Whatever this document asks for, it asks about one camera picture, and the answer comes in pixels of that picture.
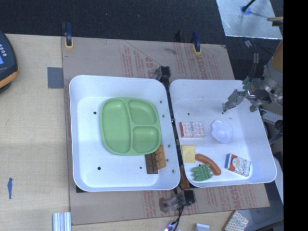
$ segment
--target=hot dog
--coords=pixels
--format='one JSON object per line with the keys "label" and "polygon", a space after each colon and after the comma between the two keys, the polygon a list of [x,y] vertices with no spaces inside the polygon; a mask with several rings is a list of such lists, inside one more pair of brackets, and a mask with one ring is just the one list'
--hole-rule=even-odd
{"label": "hot dog", "polygon": [[217,164],[211,158],[204,156],[203,154],[196,154],[196,160],[200,161],[204,164],[210,165],[210,168],[213,171],[214,175],[220,175],[221,174],[220,168],[217,166]]}

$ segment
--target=metal plate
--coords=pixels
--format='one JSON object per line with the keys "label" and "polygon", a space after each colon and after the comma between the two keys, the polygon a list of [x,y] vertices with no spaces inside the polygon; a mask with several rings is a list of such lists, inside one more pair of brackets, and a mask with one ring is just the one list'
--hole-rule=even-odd
{"label": "metal plate", "polygon": [[268,18],[276,17],[270,0],[216,0],[226,36],[259,39],[282,39],[279,27],[272,26]]}

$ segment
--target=light wood surface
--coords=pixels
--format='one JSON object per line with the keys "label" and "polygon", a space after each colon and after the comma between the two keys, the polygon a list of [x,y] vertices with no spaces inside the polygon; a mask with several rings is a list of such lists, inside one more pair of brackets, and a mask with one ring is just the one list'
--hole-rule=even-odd
{"label": "light wood surface", "polygon": [[[20,66],[0,94],[0,230],[51,231],[52,214],[70,211],[63,89],[49,89],[48,67],[62,67],[61,37],[7,34]],[[13,179],[12,199],[8,181]],[[232,212],[182,216],[219,231]],[[73,231],[159,231],[171,218],[73,226]]]}

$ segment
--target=cardboard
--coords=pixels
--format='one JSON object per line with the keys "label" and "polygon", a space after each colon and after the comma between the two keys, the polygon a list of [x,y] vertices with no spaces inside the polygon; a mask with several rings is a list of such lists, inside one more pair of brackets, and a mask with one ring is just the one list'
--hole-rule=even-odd
{"label": "cardboard", "polygon": [[[164,213],[160,199],[171,191],[82,192],[72,169],[69,82],[77,75],[152,78],[159,66],[169,66],[175,79],[234,79],[227,50],[221,45],[201,45],[196,56],[190,43],[152,42],[99,38],[74,38],[67,49],[62,38],[64,101],[67,133],[69,192],[72,225],[177,216]],[[183,215],[268,207],[264,184],[195,188],[196,203]]]}

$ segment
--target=yellow cheese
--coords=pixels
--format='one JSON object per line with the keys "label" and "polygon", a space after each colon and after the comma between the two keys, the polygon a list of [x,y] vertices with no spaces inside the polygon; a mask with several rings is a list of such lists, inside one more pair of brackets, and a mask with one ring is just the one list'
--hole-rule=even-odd
{"label": "yellow cheese", "polygon": [[195,145],[181,145],[184,163],[194,163],[196,161]]}

